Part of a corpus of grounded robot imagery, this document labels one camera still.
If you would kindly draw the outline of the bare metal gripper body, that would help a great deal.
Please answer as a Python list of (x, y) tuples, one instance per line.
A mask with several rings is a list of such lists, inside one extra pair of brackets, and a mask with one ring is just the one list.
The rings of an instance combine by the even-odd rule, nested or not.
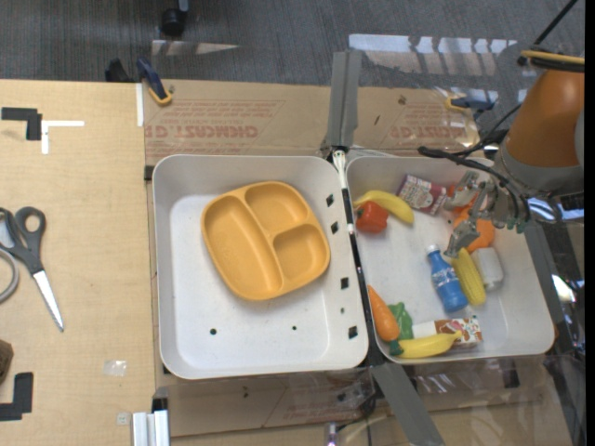
[(490, 220), (498, 229), (525, 231), (533, 222), (553, 224), (561, 220), (554, 202), (521, 195), (493, 178), (480, 183), (478, 218)]

